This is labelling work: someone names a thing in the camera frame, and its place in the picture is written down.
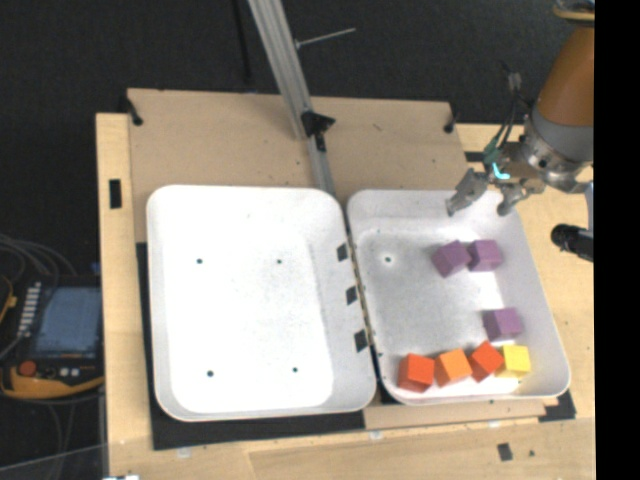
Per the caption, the red-orange cube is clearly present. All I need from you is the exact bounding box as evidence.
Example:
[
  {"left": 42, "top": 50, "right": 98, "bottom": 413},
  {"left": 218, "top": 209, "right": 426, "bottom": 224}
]
[
  {"left": 396, "top": 352, "right": 437, "bottom": 394},
  {"left": 468, "top": 340, "right": 505, "bottom": 383}
]

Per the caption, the brown cardboard board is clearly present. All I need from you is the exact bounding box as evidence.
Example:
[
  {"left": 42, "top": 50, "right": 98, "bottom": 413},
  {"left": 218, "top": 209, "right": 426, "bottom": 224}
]
[{"left": 124, "top": 87, "right": 548, "bottom": 432}]

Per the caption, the purple cube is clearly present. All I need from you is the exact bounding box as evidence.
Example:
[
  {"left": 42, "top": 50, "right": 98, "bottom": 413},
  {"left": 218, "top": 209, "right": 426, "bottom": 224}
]
[
  {"left": 482, "top": 307, "right": 525, "bottom": 342},
  {"left": 430, "top": 239, "right": 473, "bottom": 279},
  {"left": 467, "top": 239, "right": 504, "bottom": 273}
]

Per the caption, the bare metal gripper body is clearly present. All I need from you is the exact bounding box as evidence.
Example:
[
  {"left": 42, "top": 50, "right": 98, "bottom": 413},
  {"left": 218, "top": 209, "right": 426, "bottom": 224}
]
[{"left": 495, "top": 135, "right": 588, "bottom": 197}]

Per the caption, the orange cube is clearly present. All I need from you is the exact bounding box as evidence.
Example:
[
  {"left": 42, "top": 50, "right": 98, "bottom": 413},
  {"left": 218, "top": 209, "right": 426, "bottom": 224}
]
[{"left": 433, "top": 348, "right": 474, "bottom": 388}]

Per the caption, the black cylinder on white bracket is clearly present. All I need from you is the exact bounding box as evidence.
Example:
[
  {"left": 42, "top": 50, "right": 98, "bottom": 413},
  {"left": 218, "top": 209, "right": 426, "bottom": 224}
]
[{"left": 550, "top": 180, "right": 596, "bottom": 263}]

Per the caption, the yellow cube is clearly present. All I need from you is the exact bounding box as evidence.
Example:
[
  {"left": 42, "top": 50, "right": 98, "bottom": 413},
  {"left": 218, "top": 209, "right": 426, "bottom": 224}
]
[{"left": 496, "top": 344, "right": 532, "bottom": 380}]

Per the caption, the white plastic tray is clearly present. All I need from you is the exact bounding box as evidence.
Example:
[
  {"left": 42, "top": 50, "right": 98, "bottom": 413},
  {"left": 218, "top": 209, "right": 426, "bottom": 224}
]
[
  {"left": 345, "top": 188, "right": 572, "bottom": 407},
  {"left": 145, "top": 183, "right": 378, "bottom": 423}
]

